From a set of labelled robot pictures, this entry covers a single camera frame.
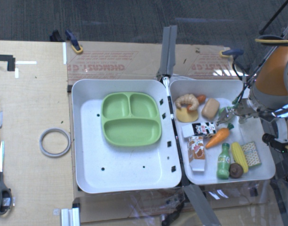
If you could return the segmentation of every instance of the bottle cap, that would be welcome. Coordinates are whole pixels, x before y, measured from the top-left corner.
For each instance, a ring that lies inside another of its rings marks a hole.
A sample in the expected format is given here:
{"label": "bottle cap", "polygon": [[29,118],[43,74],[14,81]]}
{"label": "bottle cap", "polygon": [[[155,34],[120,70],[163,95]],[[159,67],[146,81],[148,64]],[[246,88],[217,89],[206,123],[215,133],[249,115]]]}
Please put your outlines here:
{"label": "bottle cap", "polygon": [[230,148],[230,144],[229,143],[223,143],[222,147],[224,147],[224,146]]}

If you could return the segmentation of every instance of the white ring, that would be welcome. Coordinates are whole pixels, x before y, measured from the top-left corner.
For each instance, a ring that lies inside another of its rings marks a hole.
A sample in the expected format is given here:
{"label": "white ring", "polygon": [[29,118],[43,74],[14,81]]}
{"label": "white ring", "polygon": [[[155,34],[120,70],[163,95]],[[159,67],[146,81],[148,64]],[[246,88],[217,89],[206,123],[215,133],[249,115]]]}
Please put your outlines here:
{"label": "white ring", "polygon": [[[44,137],[50,132],[60,132],[61,134],[63,134],[67,138],[68,145],[64,151],[62,151],[60,153],[50,153],[44,149],[44,147],[42,145],[42,141],[43,141]],[[46,155],[48,157],[60,157],[60,156],[66,154],[68,152],[68,150],[70,149],[70,146],[71,146],[71,137],[70,137],[69,133],[67,133],[66,131],[64,131],[61,128],[57,128],[57,127],[49,128],[49,129],[45,130],[40,136],[40,150],[44,155]]]}

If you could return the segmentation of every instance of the scissors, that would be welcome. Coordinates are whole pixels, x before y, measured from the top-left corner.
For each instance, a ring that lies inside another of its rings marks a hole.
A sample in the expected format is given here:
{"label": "scissors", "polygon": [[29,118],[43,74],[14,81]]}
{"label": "scissors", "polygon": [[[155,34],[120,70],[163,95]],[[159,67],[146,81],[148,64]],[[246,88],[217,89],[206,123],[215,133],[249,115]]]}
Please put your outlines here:
{"label": "scissors", "polygon": [[13,202],[11,191],[3,181],[3,163],[4,163],[4,141],[0,146],[0,215],[5,214]]}

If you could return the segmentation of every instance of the green bottle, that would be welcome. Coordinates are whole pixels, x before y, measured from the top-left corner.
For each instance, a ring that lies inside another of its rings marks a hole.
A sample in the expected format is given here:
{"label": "green bottle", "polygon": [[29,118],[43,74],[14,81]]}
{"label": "green bottle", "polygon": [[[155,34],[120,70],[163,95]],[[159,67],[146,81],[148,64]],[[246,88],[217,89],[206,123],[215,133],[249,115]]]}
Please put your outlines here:
{"label": "green bottle", "polygon": [[228,179],[229,178],[229,168],[231,157],[229,153],[230,145],[228,143],[222,144],[222,152],[218,156],[217,160],[217,172],[216,175],[220,179]]}

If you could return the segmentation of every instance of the white plastic tray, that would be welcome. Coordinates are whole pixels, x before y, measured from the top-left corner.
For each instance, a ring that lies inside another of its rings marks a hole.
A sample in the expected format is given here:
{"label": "white plastic tray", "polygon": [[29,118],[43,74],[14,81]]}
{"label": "white plastic tray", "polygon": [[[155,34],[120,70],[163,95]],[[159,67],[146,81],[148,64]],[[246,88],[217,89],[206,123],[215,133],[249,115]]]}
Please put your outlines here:
{"label": "white plastic tray", "polygon": [[[215,98],[220,103],[220,108],[225,106],[231,106],[232,101],[242,90],[242,82],[236,80],[176,80],[170,84],[170,94],[173,101],[173,109],[176,110],[174,101],[187,93],[200,95],[204,94],[208,98]],[[195,123],[199,122],[210,122],[209,120],[201,116],[201,110],[204,104],[200,105],[198,108],[199,118]],[[189,166],[187,142],[183,137],[182,126],[187,123],[176,121],[176,129],[179,136],[179,141],[181,144],[182,155],[184,160],[185,172],[188,179],[198,185],[208,185],[208,184],[219,184],[228,182],[239,182],[239,181],[251,181],[251,180],[266,180],[274,176],[276,167],[272,158],[270,148],[262,141],[262,135],[264,130],[260,119],[250,118],[244,124],[238,123],[238,118],[235,116],[230,122],[234,125],[234,128],[230,130],[229,137],[225,142],[231,144],[236,141],[241,145],[255,141],[257,150],[261,159],[262,164],[256,166],[255,168],[250,168],[248,173],[243,174],[241,178],[238,179],[218,179],[216,177],[217,169],[217,158],[221,152],[221,144],[214,146],[209,149],[205,149],[206,154],[206,165],[204,172],[193,172]],[[226,127],[228,123],[221,124],[217,127],[217,130],[221,127]]]}
{"label": "white plastic tray", "polygon": [[[162,124],[156,143],[120,147],[106,141],[101,128],[101,104],[105,96],[114,92],[142,92],[156,101]],[[170,188],[180,182],[182,173],[168,99],[160,82],[80,80],[72,88],[72,107],[76,179],[82,191],[95,194]]]}

